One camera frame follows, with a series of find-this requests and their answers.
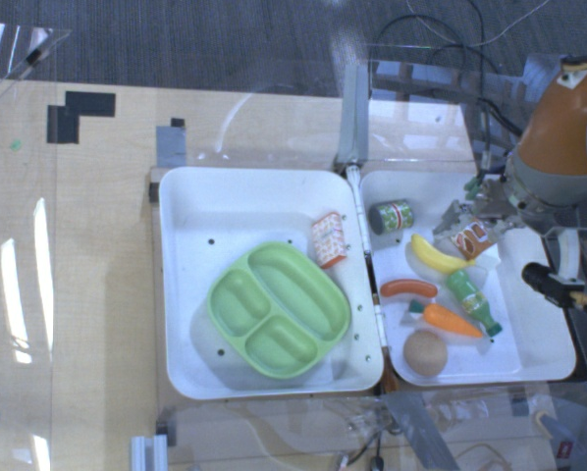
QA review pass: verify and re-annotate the white plastic tray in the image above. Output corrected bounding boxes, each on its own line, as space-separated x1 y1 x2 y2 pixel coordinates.
359 169 578 388
158 166 386 401

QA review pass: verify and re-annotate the orange carrot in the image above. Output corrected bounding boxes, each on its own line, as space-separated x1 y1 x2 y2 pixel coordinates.
408 299 485 340

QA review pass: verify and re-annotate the brown bread roll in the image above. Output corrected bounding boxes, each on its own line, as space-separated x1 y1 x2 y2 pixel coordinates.
402 330 450 377

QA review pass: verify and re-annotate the black cylinder on white bracket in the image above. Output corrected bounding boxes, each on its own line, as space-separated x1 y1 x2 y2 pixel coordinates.
521 227 587 309

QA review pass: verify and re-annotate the yellow banana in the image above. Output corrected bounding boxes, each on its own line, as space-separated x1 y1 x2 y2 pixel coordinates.
409 233 477 275

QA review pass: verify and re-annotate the orange and brown packet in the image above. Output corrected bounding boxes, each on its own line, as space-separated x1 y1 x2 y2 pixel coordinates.
450 218 497 262

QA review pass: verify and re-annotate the orange and white carton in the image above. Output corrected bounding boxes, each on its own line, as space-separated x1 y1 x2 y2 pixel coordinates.
310 212 349 270

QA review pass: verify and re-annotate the green bottle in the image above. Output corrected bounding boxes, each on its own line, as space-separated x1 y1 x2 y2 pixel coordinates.
445 268 504 338

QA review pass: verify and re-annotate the green divided plate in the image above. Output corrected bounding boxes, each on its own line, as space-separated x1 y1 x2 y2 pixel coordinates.
205 240 352 380

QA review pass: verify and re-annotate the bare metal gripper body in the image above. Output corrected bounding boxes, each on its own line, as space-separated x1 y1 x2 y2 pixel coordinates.
469 177 526 229

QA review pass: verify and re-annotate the green can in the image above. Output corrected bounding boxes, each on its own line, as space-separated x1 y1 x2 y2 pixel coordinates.
369 198 416 236

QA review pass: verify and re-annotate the red sausage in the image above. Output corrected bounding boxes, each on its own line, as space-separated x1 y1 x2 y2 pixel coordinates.
379 278 440 300

